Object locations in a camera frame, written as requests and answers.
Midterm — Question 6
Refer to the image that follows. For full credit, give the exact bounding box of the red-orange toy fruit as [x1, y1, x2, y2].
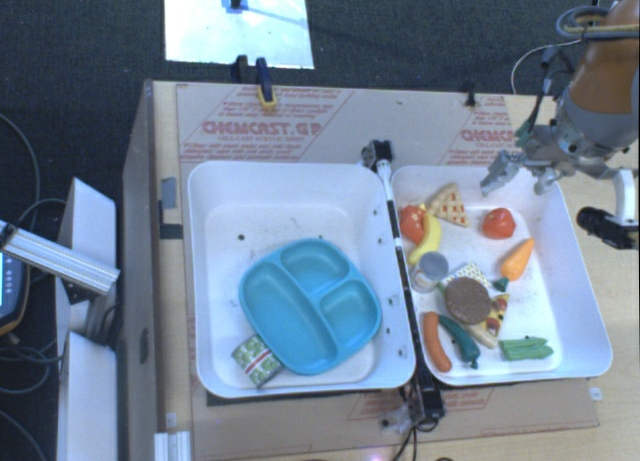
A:
[399, 204, 427, 246]

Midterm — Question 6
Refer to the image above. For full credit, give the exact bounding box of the blue divided plate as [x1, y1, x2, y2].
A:
[238, 237, 384, 377]

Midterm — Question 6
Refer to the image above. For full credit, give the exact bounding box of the thin black and white rod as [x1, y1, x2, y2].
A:
[377, 160, 429, 400]

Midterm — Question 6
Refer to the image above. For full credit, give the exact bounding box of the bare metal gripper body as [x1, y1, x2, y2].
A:
[519, 125, 626, 181]

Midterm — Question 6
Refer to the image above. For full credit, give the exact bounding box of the yellow checkered packet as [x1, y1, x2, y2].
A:
[441, 261, 494, 291]

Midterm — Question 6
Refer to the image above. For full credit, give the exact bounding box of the yellow banana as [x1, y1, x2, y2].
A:
[406, 211, 444, 267]

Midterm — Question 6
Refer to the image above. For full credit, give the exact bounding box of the brown round biscuit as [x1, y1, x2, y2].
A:
[444, 276, 493, 327]

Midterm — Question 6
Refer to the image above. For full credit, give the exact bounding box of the green asparagus bundle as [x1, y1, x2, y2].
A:
[498, 335, 555, 363]

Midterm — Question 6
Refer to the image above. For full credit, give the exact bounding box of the pizza slice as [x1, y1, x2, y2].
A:
[464, 292, 511, 350]

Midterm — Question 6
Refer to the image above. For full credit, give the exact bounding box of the orange sausage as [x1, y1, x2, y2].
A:
[422, 311, 454, 374]

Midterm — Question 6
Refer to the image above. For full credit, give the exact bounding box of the green and white carton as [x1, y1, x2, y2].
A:
[230, 334, 284, 390]

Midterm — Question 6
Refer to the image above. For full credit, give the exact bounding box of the brown cardboard board red print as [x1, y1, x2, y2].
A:
[175, 82, 600, 444]

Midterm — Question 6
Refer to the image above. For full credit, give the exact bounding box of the black cylinder on white bracket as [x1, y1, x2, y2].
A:
[575, 168, 640, 251]

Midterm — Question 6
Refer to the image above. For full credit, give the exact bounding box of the red tomato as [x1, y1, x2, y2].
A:
[481, 206, 517, 241]

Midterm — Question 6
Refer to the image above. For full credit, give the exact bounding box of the white plastic tray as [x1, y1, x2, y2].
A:
[187, 160, 417, 399]
[390, 164, 614, 388]

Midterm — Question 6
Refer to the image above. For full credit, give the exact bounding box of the dark green pepper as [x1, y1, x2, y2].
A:
[437, 314, 482, 370]

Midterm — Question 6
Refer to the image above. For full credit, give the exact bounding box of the orange carrot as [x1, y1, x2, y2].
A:
[492, 237, 537, 293]

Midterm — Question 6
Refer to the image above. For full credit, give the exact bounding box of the lattice pie slice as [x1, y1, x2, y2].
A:
[425, 182, 472, 229]

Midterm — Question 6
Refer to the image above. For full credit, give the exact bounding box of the small silver can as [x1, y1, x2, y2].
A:
[410, 250, 450, 293]

